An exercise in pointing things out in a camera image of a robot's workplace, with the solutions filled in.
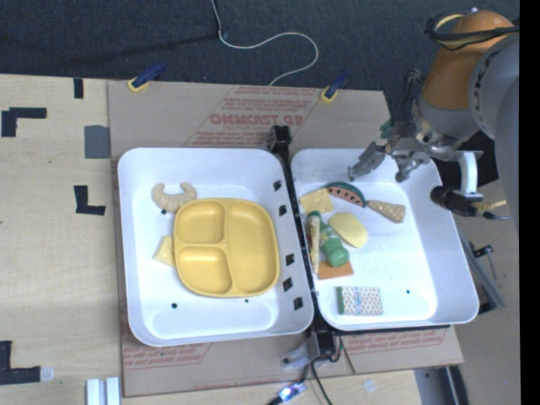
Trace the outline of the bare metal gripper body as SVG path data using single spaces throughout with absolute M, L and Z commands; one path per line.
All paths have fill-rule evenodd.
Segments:
M 387 122 L 387 153 L 393 158 L 423 154 L 430 158 L 450 160 L 461 144 L 460 138 L 438 131 L 425 119 Z

